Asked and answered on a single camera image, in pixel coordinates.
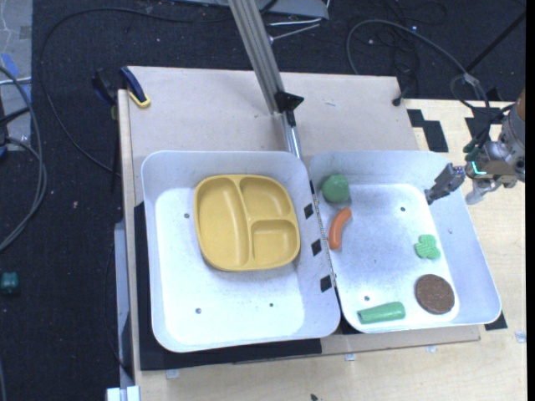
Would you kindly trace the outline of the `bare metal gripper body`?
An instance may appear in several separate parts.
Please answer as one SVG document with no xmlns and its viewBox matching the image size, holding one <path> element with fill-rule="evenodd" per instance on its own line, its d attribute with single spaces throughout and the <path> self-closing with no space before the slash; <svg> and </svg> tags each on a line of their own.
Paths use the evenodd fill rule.
<svg viewBox="0 0 535 401">
<path fill-rule="evenodd" d="M 525 181 L 525 145 L 518 140 L 488 140 L 478 145 L 471 161 L 471 178 L 513 187 Z"/>
</svg>

